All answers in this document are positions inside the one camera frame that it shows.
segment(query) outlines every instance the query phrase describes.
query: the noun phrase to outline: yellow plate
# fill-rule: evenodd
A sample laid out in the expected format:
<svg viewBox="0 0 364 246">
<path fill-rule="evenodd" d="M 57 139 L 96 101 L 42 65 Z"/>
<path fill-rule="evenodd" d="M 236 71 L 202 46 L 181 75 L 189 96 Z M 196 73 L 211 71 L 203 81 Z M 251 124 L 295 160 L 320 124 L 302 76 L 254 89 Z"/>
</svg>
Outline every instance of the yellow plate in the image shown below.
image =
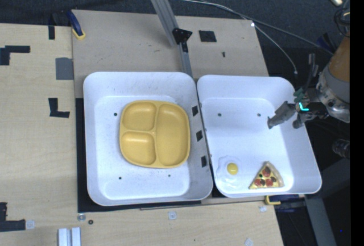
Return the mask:
<svg viewBox="0 0 364 246">
<path fill-rule="evenodd" d="M 132 164 L 177 167 L 189 156 L 188 115 L 171 102 L 131 102 L 122 112 L 119 143 L 124 158 Z"/>
</svg>

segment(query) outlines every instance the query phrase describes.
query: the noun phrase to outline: table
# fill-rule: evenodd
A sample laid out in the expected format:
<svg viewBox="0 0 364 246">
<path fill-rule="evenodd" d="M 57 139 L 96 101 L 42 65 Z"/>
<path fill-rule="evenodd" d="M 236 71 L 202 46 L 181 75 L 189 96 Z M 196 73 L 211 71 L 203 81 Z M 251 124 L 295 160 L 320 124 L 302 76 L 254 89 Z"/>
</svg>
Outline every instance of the table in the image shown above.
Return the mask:
<svg viewBox="0 0 364 246">
<path fill-rule="evenodd" d="M 7 202 L 6 220 L 35 222 L 33 229 L 0 232 L 1 245 L 56 245 L 57 229 L 71 227 L 81 228 L 83 245 L 244 245 L 247 239 L 254 245 L 283 245 L 274 207 L 261 199 L 220 203 L 208 198 L 172 209 L 86 212 L 85 221 L 77 220 L 75 98 L 80 91 L 74 80 L 56 78 L 56 59 L 74 60 L 75 80 L 80 62 L 71 28 L 54 29 L 50 40 L 47 26 L 0 24 L 0 48 L 31 48 L 10 53 L 9 65 L 0 65 L 0 202 Z M 58 99 L 58 110 L 69 112 L 68 118 L 49 115 L 50 98 Z M 169 211 L 176 219 L 169 219 Z"/>
</svg>

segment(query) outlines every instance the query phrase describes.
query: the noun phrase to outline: pizza slice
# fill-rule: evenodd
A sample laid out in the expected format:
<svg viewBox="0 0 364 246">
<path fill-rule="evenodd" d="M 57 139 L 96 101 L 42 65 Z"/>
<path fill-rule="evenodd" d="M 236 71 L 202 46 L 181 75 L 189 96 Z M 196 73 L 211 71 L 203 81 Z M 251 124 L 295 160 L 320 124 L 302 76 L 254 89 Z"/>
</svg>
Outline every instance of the pizza slice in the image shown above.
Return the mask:
<svg viewBox="0 0 364 246">
<path fill-rule="evenodd" d="M 249 189 L 264 189 L 267 187 L 283 187 L 284 182 L 278 170 L 269 161 L 265 162 L 255 176 Z"/>
</svg>

